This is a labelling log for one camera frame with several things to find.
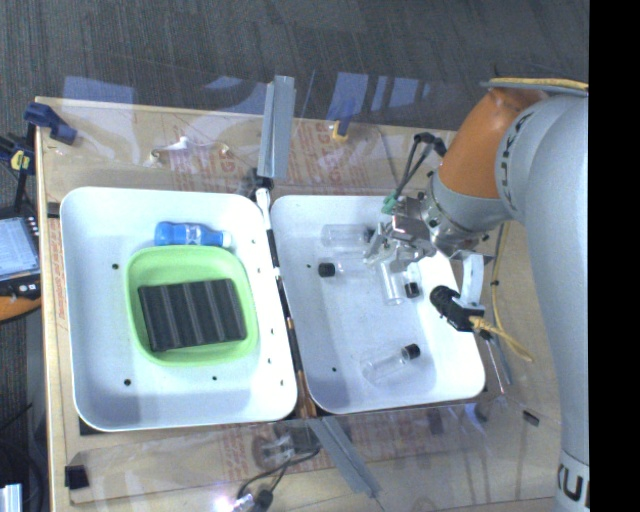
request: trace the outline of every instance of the blue plastic bottle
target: blue plastic bottle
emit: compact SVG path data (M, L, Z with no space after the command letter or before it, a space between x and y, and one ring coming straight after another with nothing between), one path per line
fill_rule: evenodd
M216 245L227 248L231 245L231 234L216 231L202 224L190 222L159 222L155 233L156 245Z

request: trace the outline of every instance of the dark floor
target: dark floor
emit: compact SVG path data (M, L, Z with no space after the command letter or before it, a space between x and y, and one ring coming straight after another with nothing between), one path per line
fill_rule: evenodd
M296 116L455 130L496 75L588 82L589 28L587 0L7 0L0 135L36 95L260 114L276 74ZM15 185L2 166L0 206ZM0 325L0 426L28 406L24 336ZM0 436L26 448L26 414Z

